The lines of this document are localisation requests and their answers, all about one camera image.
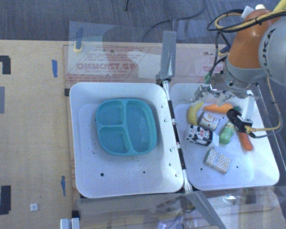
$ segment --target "teal plate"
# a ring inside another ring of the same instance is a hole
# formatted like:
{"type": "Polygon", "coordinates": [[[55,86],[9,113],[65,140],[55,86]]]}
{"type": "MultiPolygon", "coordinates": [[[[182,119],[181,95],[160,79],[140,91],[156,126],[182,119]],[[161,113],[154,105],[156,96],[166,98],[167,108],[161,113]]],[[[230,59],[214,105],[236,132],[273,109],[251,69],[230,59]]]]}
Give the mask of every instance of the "teal plate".
{"type": "Polygon", "coordinates": [[[102,148],[113,155],[146,154],[157,143],[153,112],[142,100],[120,98],[101,103],[96,126],[102,148]]]}

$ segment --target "small green container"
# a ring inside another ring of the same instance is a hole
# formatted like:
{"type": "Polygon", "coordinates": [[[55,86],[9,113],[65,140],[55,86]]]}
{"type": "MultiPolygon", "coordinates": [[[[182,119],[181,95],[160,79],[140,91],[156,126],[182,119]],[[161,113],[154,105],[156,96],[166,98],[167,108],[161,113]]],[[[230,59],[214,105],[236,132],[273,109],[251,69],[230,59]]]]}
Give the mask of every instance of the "small green container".
{"type": "Polygon", "coordinates": [[[231,122],[227,122],[222,132],[219,135],[219,143],[228,144],[234,134],[234,125],[231,122]]]}

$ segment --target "carrot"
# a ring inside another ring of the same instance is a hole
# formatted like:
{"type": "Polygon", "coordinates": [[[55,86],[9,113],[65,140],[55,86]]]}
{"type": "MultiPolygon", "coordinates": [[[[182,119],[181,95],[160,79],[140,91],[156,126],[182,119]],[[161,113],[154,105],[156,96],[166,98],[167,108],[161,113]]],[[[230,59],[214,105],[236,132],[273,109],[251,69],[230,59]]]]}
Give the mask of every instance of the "carrot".
{"type": "Polygon", "coordinates": [[[204,106],[204,109],[207,111],[226,114],[228,112],[228,110],[233,109],[233,106],[230,103],[224,103],[221,106],[218,106],[217,104],[211,104],[211,105],[204,106]]]}
{"type": "Polygon", "coordinates": [[[238,137],[239,137],[241,146],[245,150],[251,151],[253,149],[252,143],[250,142],[249,135],[247,133],[238,132],[238,137]]]}

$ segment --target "small checkered box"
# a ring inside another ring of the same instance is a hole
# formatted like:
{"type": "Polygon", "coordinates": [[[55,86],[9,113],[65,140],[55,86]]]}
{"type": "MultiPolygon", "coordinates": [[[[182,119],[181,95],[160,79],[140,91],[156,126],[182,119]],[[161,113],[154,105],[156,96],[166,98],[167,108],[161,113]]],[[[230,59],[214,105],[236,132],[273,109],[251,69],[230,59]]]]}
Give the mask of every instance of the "small checkered box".
{"type": "Polygon", "coordinates": [[[225,174],[229,169],[231,159],[211,148],[206,154],[204,163],[225,174]]]}

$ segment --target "banana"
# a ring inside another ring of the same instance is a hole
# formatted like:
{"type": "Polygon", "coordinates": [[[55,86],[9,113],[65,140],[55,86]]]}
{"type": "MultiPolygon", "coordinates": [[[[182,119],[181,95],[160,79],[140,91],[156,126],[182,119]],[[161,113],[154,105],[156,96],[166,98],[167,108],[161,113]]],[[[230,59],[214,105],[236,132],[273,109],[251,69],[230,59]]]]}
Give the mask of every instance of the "banana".
{"type": "Polygon", "coordinates": [[[189,110],[187,111],[187,120],[192,125],[197,125],[197,112],[199,111],[199,109],[202,107],[203,104],[204,104],[203,101],[196,100],[191,104],[189,110]]]}

